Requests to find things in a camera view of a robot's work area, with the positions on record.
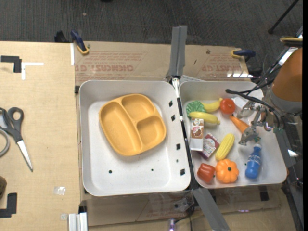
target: gray strap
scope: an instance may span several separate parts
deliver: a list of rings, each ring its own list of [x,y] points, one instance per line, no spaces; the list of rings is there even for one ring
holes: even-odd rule
[[[171,56],[169,76],[182,76],[185,66],[185,44],[187,38],[187,26],[175,26],[172,28]]]
[[[230,231],[230,228],[218,209],[211,193],[206,188],[192,190],[205,218],[213,231]]]

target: toy tomato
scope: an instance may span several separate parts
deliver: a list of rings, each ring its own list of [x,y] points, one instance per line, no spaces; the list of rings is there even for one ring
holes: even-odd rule
[[[233,183],[237,180],[239,170],[235,162],[229,159],[220,160],[216,167],[216,178],[223,183]]]
[[[220,110],[222,113],[231,115],[235,111],[235,103],[230,98],[225,98],[220,102]]]
[[[211,165],[202,163],[198,169],[197,175],[205,182],[210,182],[214,177],[215,168]]]

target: yellow plastic corn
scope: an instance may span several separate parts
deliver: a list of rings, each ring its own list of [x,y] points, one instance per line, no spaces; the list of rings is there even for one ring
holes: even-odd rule
[[[228,133],[220,143],[220,146],[218,147],[216,151],[216,160],[220,161],[226,158],[228,153],[230,152],[233,144],[234,144],[235,136],[231,133]]]

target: gray carpet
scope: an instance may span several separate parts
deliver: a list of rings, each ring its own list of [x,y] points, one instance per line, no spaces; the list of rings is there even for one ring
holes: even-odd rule
[[[253,50],[257,55],[247,66],[257,71],[283,51],[279,39],[294,36],[303,25],[300,0],[274,33],[268,33],[293,1],[0,0],[0,40],[54,42],[59,30],[71,40],[75,29],[83,40],[170,44],[172,27],[187,25],[187,44]]]

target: toy banana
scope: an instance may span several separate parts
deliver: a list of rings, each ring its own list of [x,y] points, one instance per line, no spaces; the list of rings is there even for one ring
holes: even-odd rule
[[[204,113],[204,112],[200,112],[200,111],[193,111],[193,112],[189,113],[189,116],[191,118],[203,119],[205,122],[208,122],[208,123],[220,124],[218,117],[216,115],[212,115],[212,114],[209,114],[209,113]]]
[[[201,103],[203,104],[206,112],[214,112],[219,109],[221,101],[222,101],[222,98],[212,103],[203,103],[203,102]]]

